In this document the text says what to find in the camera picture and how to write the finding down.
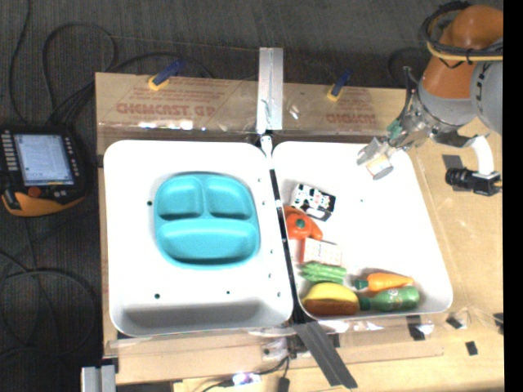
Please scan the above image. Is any brown cardboard board, red print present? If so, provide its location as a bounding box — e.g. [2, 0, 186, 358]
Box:
[94, 71, 504, 386]

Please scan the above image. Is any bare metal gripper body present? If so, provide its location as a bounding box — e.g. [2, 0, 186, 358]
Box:
[387, 95, 449, 151]

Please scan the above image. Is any blue divided plate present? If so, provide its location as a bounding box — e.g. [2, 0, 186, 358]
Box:
[153, 171, 262, 270]

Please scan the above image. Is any white carton with coloured dots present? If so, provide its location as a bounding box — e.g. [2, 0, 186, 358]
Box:
[303, 238, 343, 267]

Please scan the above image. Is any small white and orange can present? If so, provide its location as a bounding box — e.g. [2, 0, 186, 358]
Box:
[364, 154, 395, 180]

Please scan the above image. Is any black and white carton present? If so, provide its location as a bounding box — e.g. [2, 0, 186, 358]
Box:
[290, 183, 337, 223]

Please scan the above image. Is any black cylinder on white bracket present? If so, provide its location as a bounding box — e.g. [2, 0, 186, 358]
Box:
[428, 131, 503, 198]

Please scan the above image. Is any yellow and brown toy bread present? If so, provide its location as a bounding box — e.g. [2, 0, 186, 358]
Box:
[301, 281, 361, 318]

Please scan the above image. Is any green toy asparagus bundle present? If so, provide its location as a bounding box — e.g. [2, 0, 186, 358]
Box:
[299, 261, 349, 284]

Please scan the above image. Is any green plastic bottle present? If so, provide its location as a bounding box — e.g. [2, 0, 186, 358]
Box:
[358, 285, 422, 313]

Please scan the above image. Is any orange carrot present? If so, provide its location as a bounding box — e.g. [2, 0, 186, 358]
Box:
[353, 271, 415, 293]

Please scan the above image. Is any thin black and white rod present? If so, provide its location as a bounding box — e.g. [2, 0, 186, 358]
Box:
[260, 134, 306, 324]

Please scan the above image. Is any orange toy vegetable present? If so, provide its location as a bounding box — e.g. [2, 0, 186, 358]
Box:
[283, 205, 324, 242]

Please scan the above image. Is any white plastic tray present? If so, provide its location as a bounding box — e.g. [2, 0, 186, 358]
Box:
[102, 139, 295, 338]
[270, 140, 454, 323]

